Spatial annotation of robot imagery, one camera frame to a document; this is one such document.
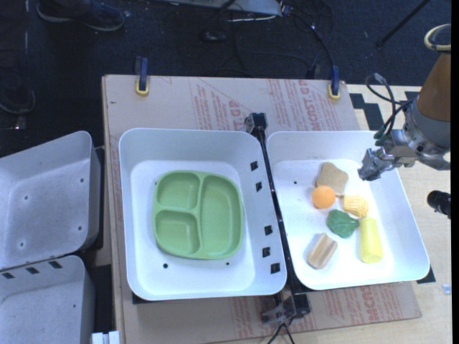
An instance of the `toy food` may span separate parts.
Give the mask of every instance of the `toy food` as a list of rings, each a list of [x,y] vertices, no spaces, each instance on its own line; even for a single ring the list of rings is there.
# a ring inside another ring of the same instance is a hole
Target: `toy food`
[[[344,187],[349,175],[336,167],[332,162],[325,162],[322,165],[321,174],[316,180],[316,186],[330,186],[337,196],[344,194]]]
[[[360,258],[368,264],[382,259],[381,240],[376,221],[369,216],[360,221]]]
[[[328,264],[337,247],[336,241],[332,240],[326,233],[321,233],[309,250],[306,261],[314,269],[322,269]]]
[[[359,220],[351,218],[344,211],[334,209],[328,213],[326,224],[334,234],[338,234],[342,238],[347,238],[359,226]]]
[[[344,195],[343,210],[358,216],[366,216],[368,213],[368,201],[359,195]]]
[[[312,193],[313,204],[318,209],[326,209],[336,200],[335,191],[330,186],[317,186]]]

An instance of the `black pole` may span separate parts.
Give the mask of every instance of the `black pole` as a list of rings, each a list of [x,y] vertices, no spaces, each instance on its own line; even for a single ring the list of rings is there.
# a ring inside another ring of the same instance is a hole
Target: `black pole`
[[[406,18],[404,18],[392,31],[390,31],[386,36],[376,43],[378,47],[382,47],[386,41],[392,37],[402,26],[404,26],[419,10],[421,10],[430,0],[424,0],[421,4],[417,6],[411,13],[409,13]]]

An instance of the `black pants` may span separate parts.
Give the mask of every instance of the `black pants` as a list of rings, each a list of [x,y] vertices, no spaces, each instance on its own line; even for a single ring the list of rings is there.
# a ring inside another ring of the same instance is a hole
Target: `black pants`
[[[27,30],[26,0],[0,0],[0,67],[19,61]],[[90,8],[89,0],[39,0],[40,6],[56,15],[78,16]]]

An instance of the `green divided plate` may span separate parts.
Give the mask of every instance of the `green divided plate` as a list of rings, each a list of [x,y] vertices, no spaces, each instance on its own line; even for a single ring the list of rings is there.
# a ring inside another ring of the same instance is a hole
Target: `green divided plate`
[[[201,171],[172,171],[156,183],[153,230],[169,253],[192,259],[224,259],[242,243],[244,209],[228,178]]]

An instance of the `black hole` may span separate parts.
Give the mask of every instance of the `black hole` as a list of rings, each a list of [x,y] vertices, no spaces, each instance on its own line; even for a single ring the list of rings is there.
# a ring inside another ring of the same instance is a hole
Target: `black hole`
[[[262,255],[263,257],[270,256],[271,255],[271,248],[270,247],[264,247],[262,250]]]
[[[280,271],[280,264],[278,262],[276,262],[275,264],[271,264],[271,274],[274,274],[279,271]]]
[[[62,265],[57,261],[50,261],[48,262],[48,264],[54,267],[55,269],[62,269]]]
[[[35,269],[34,267],[26,267],[26,270],[30,273],[30,274],[38,274],[39,271],[37,269]]]

